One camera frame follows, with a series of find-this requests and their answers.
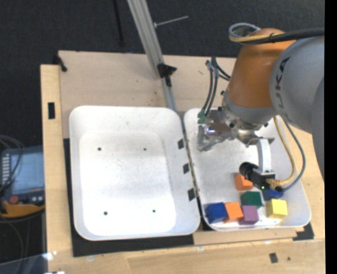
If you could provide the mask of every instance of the white tray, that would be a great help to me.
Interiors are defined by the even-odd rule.
[[[88,240],[188,235],[200,223],[182,123],[168,108],[70,114],[75,228]]]
[[[196,178],[198,194],[200,196],[202,211],[212,203],[240,201],[243,191],[237,191],[234,177],[238,173],[239,166],[243,162],[251,162],[258,165],[258,152],[256,146],[245,147],[239,140],[226,140],[216,144],[211,150],[200,152],[197,149],[197,114],[200,109],[192,109],[185,113],[184,123],[188,140],[188,148],[193,166],[193,175]],[[276,172],[276,178],[287,179],[291,174],[291,162],[287,152],[281,143],[273,120],[266,128],[256,132],[264,138],[275,137],[270,145],[271,163]],[[283,219],[266,217],[265,201],[261,194],[263,207],[258,209],[259,221],[254,225],[239,225],[238,222],[217,222],[207,224],[216,231],[232,231],[252,228],[272,227],[302,227],[310,221],[311,211],[301,182],[285,191],[281,198],[287,202],[288,214]]]

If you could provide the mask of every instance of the block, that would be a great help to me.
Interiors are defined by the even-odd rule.
[[[243,211],[239,202],[229,202],[224,205],[228,213],[227,218],[224,219],[224,223],[239,221],[243,217]]]
[[[240,225],[252,225],[259,220],[256,205],[242,205],[243,217],[239,220]]]
[[[260,192],[245,192],[241,195],[242,205],[255,205],[257,208],[262,207],[262,198]]]
[[[283,218],[287,215],[285,200],[271,199],[266,202],[266,215],[268,218]]]
[[[241,173],[237,173],[234,180],[236,181],[236,187],[238,191],[248,191],[253,188],[253,183],[250,180],[244,178]]]
[[[281,197],[283,197],[283,192],[277,192],[272,189],[265,189],[262,190],[262,196],[264,201],[269,201],[271,199],[280,199]]]
[[[208,205],[205,208],[206,217],[208,218],[208,222],[210,224],[223,221],[228,217],[228,213],[226,211],[225,205],[223,202],[213,203]]]

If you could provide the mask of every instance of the wooden table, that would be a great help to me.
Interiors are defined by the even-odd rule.
[[[41,65],[43,147],[46,178],[47,251],[49,271],[69,273],[325,273],[324,181],[311,135],[294,129],[307,157],[302,184],[311,207],[313,239],[294,241],[304,228],[208,232],[199,228],[194,245],[73,257],[68,209],[63,139],[68,138],[68,116],[82,104],[165,106],[159,79],[153,77],[146,55],[60,51],[67,67]],[[203,105],[209,88],[206,57],[164,56],[177,67],[172,75],[179,112]],[[229,74],[235,58],[218,58]],[[226,88],[221,80],[218,93]],[[217,96],[213,107],[221,104]],[[50,113],[53,107],[55,114]],[[287,134],[295,161],[301,155]],[[270,254],[278,262],[273,263]]]

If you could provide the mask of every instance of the red button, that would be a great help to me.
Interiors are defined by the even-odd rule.
[[[10,200],[10,204],[13,204],[13,205],[19,203],[19,197],[17,196],[11,196],[9,200]]]

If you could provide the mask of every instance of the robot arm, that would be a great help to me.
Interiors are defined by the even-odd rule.
[[[255,133],[280,115],[286,125],[312,134],[324,178],[324,31],[289,35],[247,24],[231,27],[235,28],[241,35],[231,40],[243,47],[222,107],[199,119],[202,125],[198,129],[198,149],[210,150],[226,139],[237,139],[245,146],[257,145],[259,166],[244,163],[239,170],[253,178],[257,187],[263,187],[271,183],[266,179],[274,178],[274,174],[266,164],[270,156],[266,154],[265,142]],[[215,60],[212,64],[214,69],[218,67]],[[273,138],[266,140],[270,144]]]

